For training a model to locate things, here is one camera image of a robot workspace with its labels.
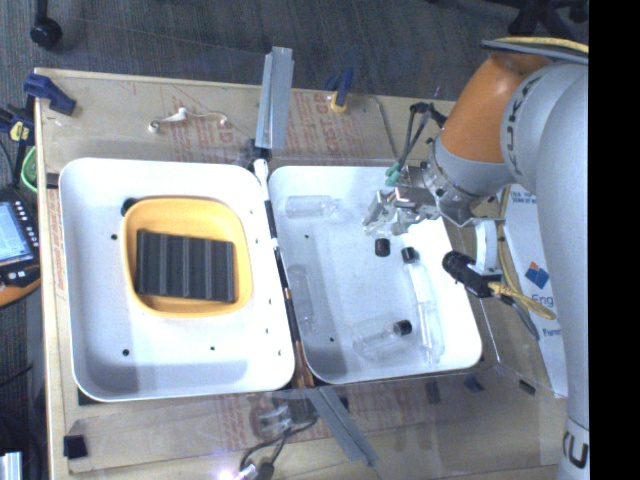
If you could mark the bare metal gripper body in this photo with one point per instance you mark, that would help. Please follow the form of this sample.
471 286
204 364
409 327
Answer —
417 195

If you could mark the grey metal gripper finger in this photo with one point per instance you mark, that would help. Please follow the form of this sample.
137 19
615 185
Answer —
379 210
405 220

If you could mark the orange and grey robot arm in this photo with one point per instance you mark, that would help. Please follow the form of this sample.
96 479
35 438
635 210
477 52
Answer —
555 178

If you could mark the small black cap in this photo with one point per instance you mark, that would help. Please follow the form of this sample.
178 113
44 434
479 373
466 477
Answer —
382 247

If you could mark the clear plastic bottle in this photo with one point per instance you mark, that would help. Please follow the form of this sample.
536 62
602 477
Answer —
301 298
310 206

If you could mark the white plastic tray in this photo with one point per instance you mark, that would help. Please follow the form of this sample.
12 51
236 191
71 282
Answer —
360 288
165 363

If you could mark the long clear bottle, black cap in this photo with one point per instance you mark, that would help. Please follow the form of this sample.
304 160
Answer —
425 308

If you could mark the thin black and white rod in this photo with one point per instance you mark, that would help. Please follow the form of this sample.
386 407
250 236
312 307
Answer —
274 228

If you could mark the short clear bottle, black cap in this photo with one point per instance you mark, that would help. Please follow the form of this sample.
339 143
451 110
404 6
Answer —
380 339

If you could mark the orange plate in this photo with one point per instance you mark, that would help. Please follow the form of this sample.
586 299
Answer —
185 213

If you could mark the black ribbed block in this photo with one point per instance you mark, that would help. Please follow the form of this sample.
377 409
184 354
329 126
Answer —
185 265

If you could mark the brown cardboard board, red print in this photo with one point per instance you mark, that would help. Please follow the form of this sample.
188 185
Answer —
125 113

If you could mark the black cylinder on white bracket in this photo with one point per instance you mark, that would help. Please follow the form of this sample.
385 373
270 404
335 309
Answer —
465 270

